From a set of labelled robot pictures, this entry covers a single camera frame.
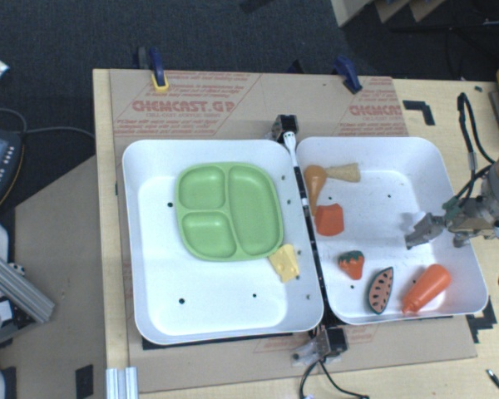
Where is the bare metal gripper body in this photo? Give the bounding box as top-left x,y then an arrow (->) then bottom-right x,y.
442,197 -> 499,241

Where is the yellow cheese wedge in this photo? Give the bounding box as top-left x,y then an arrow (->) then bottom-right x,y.
268,243 -> 301,284

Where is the thin black and white rod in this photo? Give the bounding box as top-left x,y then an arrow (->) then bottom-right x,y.
283,132 -> 330,328

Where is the white plastic tray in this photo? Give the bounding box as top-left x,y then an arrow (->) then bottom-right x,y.
294,135 -> 490,326
121,139 -> 325,346

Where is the green divided plate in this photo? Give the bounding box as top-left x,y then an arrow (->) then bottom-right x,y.
175,161 -> 285,263

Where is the brown cardboard board, red print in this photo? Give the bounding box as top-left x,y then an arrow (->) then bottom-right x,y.
107,69 -> 479,394

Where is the black block with thin wires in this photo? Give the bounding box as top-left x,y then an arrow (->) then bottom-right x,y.
273,114 -> 299,139
310,326 -> 350,360

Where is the red strawberry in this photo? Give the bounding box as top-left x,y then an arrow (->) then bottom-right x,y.
337,249 -> 366,282

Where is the orange pear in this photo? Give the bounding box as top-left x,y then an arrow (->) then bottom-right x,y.
303,164 -> 329,216

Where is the watermelon slice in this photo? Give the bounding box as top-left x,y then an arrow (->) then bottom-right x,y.
365,266 -> 395,316

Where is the orange-red toy pepper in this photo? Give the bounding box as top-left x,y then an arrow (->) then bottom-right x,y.
314,203 -> 345,238

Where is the beige ice cream cone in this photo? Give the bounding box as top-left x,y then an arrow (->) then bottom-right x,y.
325,162 -> 362,184

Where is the orange bottle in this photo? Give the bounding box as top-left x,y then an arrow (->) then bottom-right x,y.
401,263 -> 453,316

